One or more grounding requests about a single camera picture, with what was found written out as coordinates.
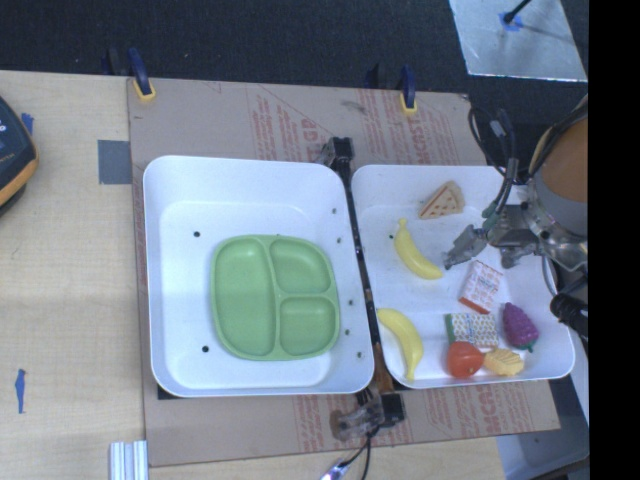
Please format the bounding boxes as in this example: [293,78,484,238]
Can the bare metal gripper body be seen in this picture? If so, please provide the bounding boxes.
[486,201,590,272]

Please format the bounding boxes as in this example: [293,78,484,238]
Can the white and orange carton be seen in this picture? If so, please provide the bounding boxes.
[457,259,505,316]

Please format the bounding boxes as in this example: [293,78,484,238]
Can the tan pizza slice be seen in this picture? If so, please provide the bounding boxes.
[417,180,467,221]

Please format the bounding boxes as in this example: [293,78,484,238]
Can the yellow banana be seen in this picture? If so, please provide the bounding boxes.
[393,217,445,282]
[376,307,426,383]

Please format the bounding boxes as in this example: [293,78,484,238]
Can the white plastic tray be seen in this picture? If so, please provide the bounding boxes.
[350,163,577,391]
[142,154,376,399]

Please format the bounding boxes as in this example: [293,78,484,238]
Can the purple grapes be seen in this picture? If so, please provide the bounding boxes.
[501,301,541,354]

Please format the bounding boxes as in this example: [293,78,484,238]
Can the patterned packet with green edge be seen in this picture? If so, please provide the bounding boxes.
[443,311,501,350]

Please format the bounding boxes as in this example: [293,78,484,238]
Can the yellow biscuit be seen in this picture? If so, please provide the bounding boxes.
[482,347,526,378]

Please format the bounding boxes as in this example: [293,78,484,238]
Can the thin black and white rod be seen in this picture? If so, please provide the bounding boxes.
[338,157,396,395]

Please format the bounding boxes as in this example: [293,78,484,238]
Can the orange tomato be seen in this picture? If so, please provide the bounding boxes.
[446,340,486,381]

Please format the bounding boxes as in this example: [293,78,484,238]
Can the green divided plate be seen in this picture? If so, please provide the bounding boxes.
[209,233,342,362]

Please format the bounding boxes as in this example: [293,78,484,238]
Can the brown cardboard board red print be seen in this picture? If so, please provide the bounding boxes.
[125,76,563,468]

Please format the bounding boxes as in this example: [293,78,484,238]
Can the black cylinder on white bracket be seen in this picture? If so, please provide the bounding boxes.
[549,276,590,343]

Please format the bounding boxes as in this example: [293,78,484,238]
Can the black block with thin wires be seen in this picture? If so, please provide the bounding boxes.
[330,391,407,441]
[315,136,357,170]

